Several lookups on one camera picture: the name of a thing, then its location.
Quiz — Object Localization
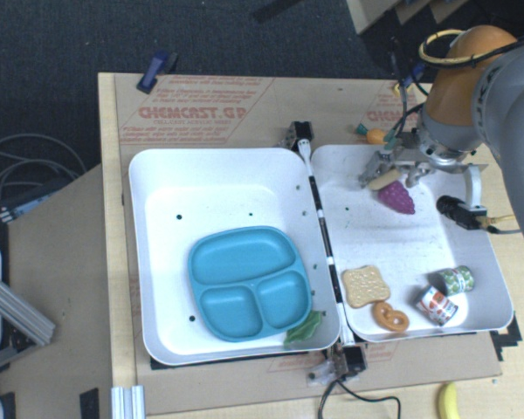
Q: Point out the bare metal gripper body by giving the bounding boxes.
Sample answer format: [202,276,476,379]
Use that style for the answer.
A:
[376,133,472,173]

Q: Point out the tan toy sausage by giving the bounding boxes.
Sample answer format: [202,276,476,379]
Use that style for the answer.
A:
[368,168,403,192]

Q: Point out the purple toy grapes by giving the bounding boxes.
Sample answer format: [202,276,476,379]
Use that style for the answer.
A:
[377,180,417,216]

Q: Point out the orange toy carrot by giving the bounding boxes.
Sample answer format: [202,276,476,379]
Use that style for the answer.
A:
[355,123,389,145]

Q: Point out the white plastic tray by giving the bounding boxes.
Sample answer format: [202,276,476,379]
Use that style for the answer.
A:
[309,143,515,344]
[128,147,343,367]

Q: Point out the thin black and white rod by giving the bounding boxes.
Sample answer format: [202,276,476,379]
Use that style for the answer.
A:
[297,138,347,345]

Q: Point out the green and white can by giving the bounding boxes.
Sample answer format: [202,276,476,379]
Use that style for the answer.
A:
[431,264,476,298]

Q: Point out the tan toy bread slice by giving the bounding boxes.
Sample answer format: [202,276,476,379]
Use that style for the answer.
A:
[341,264,392,310]

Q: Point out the red and white can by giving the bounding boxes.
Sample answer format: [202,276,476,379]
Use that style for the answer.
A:
[415,285,460,327]

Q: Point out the orange toy pretzel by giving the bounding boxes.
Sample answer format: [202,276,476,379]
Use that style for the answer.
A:
[371,300,410,333]

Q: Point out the brown cardboard board red print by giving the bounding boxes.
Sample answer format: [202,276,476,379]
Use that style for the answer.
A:
[113,73,504,416]

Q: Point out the blue divided plate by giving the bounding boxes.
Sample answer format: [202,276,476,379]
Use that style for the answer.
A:
[187,225,314,343]

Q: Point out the green toy lettuce leaf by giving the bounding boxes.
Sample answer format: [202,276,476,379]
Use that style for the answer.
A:
[283,309,327,350]

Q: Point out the yellow banana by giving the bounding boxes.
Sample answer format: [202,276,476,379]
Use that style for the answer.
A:
[438,381,462,419]

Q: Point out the black cylinder on white bracket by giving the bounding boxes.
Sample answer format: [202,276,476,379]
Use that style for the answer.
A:
[436,163,489,231]

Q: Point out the black block with thin wires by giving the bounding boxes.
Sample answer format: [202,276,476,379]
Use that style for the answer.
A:
[278,120,314,150]
[307,344,369,387]

